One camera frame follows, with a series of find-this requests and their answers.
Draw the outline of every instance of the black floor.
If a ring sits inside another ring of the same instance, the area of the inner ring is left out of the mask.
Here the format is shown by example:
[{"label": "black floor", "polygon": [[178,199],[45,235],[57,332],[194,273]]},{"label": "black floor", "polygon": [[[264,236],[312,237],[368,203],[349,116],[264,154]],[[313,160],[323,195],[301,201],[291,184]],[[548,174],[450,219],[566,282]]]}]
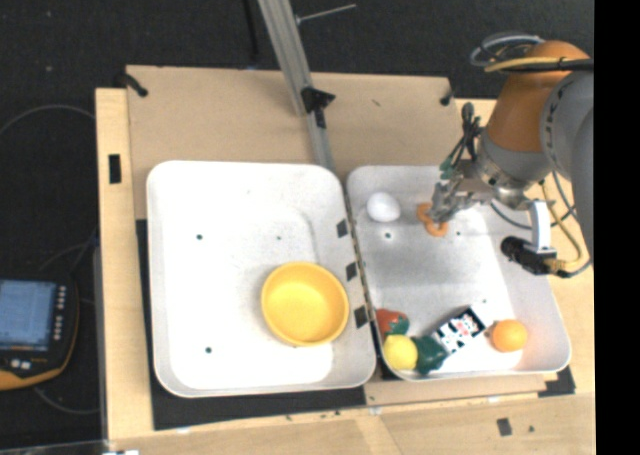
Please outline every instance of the black floor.
[{"label": "black floor", "polygon": [[[449,77],[460,97],[495,97],[500,76],[468,64],[486,36],[519,29],[594,53],[595,0],[291,0],[308,15],[355,3],[301,26],[314,71]],[[0,272],[42,265],[93,239],[98,224],[93,120],[96,87],[117,84],[126,64],[274,69],[255,0],[0,0]],[[43,385],[77,411],[97,405],[90,251],[57,258],[83,301],[71,366]],[[95,414],[63,413],[33,390],[0,394],[0,449],[97,439]]]}]

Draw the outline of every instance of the yellow lemon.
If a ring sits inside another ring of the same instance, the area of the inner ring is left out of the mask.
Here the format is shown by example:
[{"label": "yellow lemon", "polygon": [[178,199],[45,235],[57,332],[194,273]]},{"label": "yellow lemon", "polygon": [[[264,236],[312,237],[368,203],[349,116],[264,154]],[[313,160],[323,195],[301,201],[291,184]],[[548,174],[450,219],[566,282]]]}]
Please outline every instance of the yellow lemon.
[{"label": "yellow lemon", "polygon": [[409,336],[390,334],[382,346],[384,357],[394,370],[412,370],[418,363],[418,348]]},{"label": "yellow lemon", "polygon": [[501,352],[520,350],[527,343],[527,328],[518,320],[502,320],[491,331],[493,346]]}]

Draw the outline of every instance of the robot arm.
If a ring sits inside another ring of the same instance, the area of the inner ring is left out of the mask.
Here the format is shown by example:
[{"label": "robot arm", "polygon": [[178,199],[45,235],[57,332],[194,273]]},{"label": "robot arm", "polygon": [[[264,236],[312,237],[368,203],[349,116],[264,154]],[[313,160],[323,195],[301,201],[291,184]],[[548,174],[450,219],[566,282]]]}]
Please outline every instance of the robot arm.
[{"label": "robot arm", "polygon": [[[521,55],[513,57],[514,49]],[[483,54],[489,59],[479,62]],[[509,77],[485,128],[473,119],[472,105],[465,105],[463,137],[441,166],[446,181],[436,184],[428,215],[442,224],[462,209],[497,200],[540,217],[525,192],[555,171],[573,184],[593,262],[593,60],[565,42],[507,33],[483,41],[472,63]],[[469,159],[460,158],[465,148]],[[545,219],[538,221],[544,228]],[[548,264],[547,250],[518,239],[503,243],[503,252],[528,270],[566,274],[562,265]]]}]

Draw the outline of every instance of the orange ring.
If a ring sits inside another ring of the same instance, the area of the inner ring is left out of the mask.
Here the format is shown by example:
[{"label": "orange ring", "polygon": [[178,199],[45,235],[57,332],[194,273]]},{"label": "orange ring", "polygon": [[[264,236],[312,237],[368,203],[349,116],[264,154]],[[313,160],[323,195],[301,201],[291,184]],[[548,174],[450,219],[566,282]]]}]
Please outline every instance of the orange ring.
[{"label": "orange ring", "polygon": [[449,230],[448,222],[440,222],[437,226],[427,212],[431,209],[431,203],[421,203],[418,205],[418,209],[416,210],[416,216],[418,220],[420,220],[424,224],[424,228],[427,230],[431,236],[444,236],[447,234]]}]

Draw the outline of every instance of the yellow cable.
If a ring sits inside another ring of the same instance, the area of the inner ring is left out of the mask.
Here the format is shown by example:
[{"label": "yellow cable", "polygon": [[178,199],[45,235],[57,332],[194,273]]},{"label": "yellow cable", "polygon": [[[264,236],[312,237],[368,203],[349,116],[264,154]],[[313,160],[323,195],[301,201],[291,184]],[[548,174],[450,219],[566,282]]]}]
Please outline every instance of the yellow cable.
[{"label": "yellow cable", "polygon": [[484,68],[485,72],[502,71],[514,67],[527,66],[529,64],[556,64],[558,62],[571,62],[580,59],[565,59],[564,57],[523,57],[518,59],[505,60],[490,64]]},{"label": "yellow cable", "polygon": [[560,229],[562,229],[562,232],[568,238],[569,242],[571,242],[571,245],[575,247],[576,252],[578,253],[576,258],[572,261],[549,258],[544,260],[544,263],[554,272],[557,272],[558,270],[563,270],[565,272],[572,272],[573,270],[576,270],[579,266],[580,259],[582,258],[582,248],[580,247],[580,244],[578,243],[578,241],[569,232],[569,229],[567,229],[567,226],[564,224],[564,222],[562,221],[562,218],[560,217],[560,215],[558,215],[553,205],[549,202],[549,194],[547,192],[547,186],[545,185],[544,182],[540,184],[540,188],[542,188],[542,194],[544,195],[544,200],[547,202],[547,207],[549,208],[549,212],[551,212],[551,216],[556,221],[556,224],[560,226]]}]

